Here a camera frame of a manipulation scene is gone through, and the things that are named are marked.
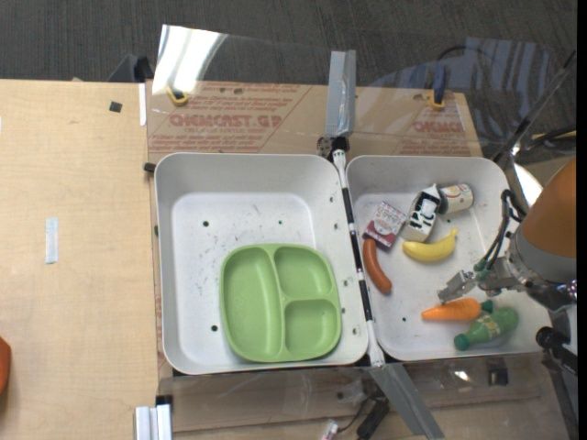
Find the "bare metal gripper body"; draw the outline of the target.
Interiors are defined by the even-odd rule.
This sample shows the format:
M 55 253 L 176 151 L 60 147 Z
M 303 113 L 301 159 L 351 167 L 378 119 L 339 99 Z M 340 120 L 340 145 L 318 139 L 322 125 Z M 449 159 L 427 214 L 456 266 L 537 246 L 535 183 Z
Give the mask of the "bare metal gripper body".
M 476 270 L 475 281 L 484 292 L 521 292 L 530 283 L 530 272 L 519 259 L 500 257 L 492 265 L 487 263 L 481 270 Z

